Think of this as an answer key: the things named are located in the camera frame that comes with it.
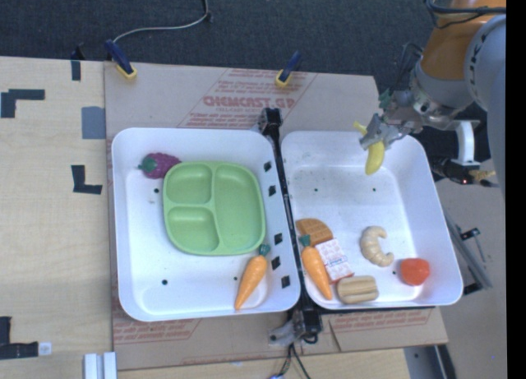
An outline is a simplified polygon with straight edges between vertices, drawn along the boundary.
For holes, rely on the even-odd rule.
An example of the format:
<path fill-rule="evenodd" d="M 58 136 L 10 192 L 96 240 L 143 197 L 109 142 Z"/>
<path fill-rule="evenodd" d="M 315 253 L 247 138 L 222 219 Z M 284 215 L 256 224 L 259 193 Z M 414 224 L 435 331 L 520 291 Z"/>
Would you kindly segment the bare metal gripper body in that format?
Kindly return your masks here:
<path fill-rule="evenodd" d="M 411 90 L 386 90 L 382 110 L 382 122 L 401 132 L 420 132 L 425 126 L 446 129 L 452 120 L 452 109 Z"/>

